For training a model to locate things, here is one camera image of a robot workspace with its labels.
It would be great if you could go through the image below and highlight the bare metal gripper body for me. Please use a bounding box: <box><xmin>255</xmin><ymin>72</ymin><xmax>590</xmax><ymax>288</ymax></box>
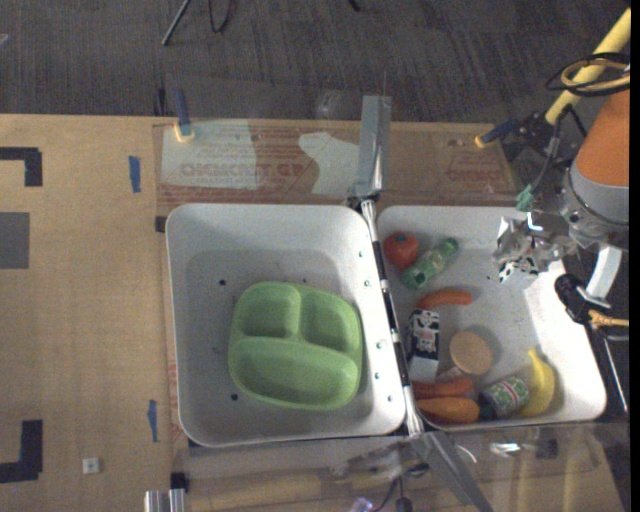
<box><xmin>527</xmin><ymin>208</ymin><xmax>603</xmax><ymax>263</ymax></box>

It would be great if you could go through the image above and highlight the cow print milk carton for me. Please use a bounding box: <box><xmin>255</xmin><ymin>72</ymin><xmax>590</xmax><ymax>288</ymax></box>
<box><xmin>498</xmin><ymin>256</ymin><xmax>541</xmax><ymax>291</ymax></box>
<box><xmin>405</xmin><ymin>308</ymin><xmax>442</xmax><ymax>384</ymax></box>

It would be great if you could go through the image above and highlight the white plastic tray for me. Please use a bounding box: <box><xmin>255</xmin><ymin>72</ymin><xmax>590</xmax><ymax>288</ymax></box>
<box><xmin>375</xmin><ymin>204</ymin><xmax>609</xmax><ymax>433</ymax></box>
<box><xmin>164</xmin><ymin>202</ymin><xmax>408</xmax><ymax>449</ymax></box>

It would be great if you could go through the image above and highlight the green plastic bottle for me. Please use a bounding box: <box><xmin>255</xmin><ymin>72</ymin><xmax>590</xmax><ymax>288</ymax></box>
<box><xmin>399</xmin><ymin>237</ymin><xmax>460</xmax><ymax>292</ymax></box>

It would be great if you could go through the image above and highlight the red tomato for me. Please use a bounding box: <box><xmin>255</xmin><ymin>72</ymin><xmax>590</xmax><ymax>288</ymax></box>
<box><xmin>382</xmin><ymin>230</ymin><xmax>421</xmax><ymax>269</ymax></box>

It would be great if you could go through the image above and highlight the tan round biscuit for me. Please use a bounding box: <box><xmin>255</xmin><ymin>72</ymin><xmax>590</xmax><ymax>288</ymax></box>
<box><xmin>448</xmin><ymin>330</ymin><xmax>494</xmax><ymax>377</ymax></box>

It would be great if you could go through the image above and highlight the yellow banana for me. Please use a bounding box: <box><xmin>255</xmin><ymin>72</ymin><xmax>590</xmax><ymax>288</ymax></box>
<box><xmin>518</xmin><ymin>347</ymin><xmax>558</xmax><ymax>419</ymax></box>

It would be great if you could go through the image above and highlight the green and white can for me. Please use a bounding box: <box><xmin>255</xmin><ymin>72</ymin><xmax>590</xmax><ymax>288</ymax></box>
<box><xmin>478</xmin><ymin>375</ymin><xmax>532</xmax><ymax>421</ymax></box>

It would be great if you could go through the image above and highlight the green divided plate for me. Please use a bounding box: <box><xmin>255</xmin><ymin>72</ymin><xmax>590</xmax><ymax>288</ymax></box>
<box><xmin>227</xmin><ymin>280</ymin><xmax>365</xmax><ymax>412</ymax></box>

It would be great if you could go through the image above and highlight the brown cardboard board red print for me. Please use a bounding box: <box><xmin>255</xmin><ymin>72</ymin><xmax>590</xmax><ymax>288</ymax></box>
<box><xmin>152</xmin><ymin>117</ymin><xmax>524</xmax><ymax>447</ymax></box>

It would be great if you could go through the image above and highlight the black cylinder on white bracket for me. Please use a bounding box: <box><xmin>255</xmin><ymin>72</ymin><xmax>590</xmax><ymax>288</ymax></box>
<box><xmin>553</xmin><ymin>243</ymin><xmax>624</xmax><ymax>325</ymax></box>

